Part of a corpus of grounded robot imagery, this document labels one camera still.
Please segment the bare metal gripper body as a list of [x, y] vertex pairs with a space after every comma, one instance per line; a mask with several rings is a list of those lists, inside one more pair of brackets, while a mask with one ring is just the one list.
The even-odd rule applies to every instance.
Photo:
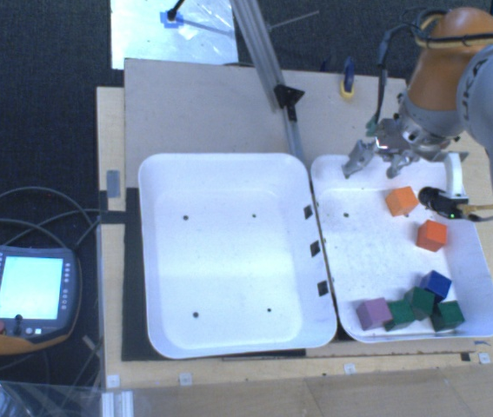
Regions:
[[373, 151], [385, 161], [394, 156], [441, 161], [450, 143], [462, 133], [454, 117], [383, 119], [376, 129]]

